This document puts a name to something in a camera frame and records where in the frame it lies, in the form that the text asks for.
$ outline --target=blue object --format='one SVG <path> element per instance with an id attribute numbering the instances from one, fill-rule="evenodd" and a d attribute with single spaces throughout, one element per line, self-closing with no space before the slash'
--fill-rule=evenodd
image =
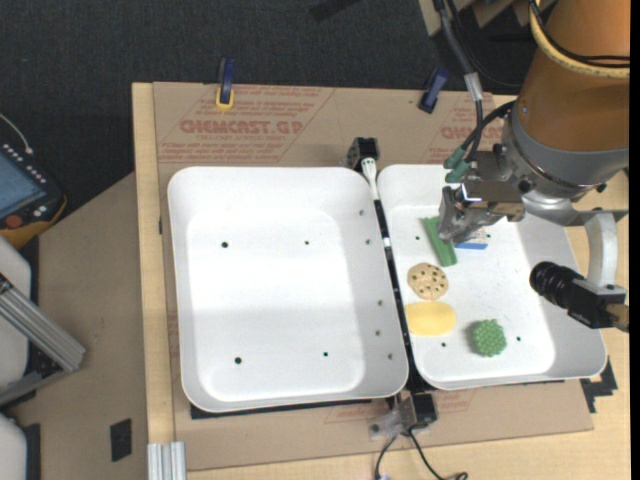
<path id="1" fill-rule="evenodd" d="M 449 71 L 445 68 L 436 68 L 427 82 L 427 90 L 420 98 L 418 107 L 431 114 L 438 102 L 438 93 L 447 83 L 447 80 L 449 80 Z"/>
<path id="2" fill-rule="evenodd" d="M 233 83 L 233 71 L 235 69 L 233 59 L 223 58 L 218 70 L 220 79 L 220 103 L 227 105 L 231 102 L 231 84 Z"/>

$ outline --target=gray floor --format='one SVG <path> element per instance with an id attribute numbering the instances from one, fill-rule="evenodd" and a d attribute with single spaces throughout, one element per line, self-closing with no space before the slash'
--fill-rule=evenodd
<path id="1" fill-rule="evenodd" d="M 0 0 L 0 112 L 58 179 L 71 212 L 133 170 L 134 81 L 214 81 L 229 56 L 239 83 L 420 88 L 447 66 L 447 88 L 464 88 L 444 39 L 427 33 L 418 0 L 335 4 Z M 520 80 L 532 43 L 493 40 L 521 34 L 515 18 L 507 12 L 482 31 L 472 13 L 463 21 L 487 67 Z M 11 137 L 0 123 L 0 138 Z"/>

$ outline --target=white tray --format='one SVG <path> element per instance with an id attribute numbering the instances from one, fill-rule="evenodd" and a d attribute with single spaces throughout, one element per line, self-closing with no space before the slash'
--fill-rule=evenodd
<path id="1" fill-rule="evenodd" d="M 182 383 L 209 412 L 386 397 L 408 364 L 364 179 L 189 167 L 168 189 Z"/>
<path id="2" fill-rule="evenodd" d="M 409 269 L 438 265 L 422 225 L 438 215 L 445 171 L 433 165 L 393 165 L 378 177 L 400 292 L 405 305 L 421 299 L 407 283 Z M 563 228 L 527 215 L 487 228 L 485 250 L 456 249 L 458 263 L 446 267 L 449 289 L 440 299 L 457 315 L 455 328 L 441 337 L 411 334 L 420 375 L 441 389 L 470 388 L 588 377 L 606 363 L 600 331 L 591 330 L 529 286 L 531 269 L 548 260 L 577 269 Z M 496 319 L 507 347 L 490 358 L 472 352 L 470 327 Z"/>

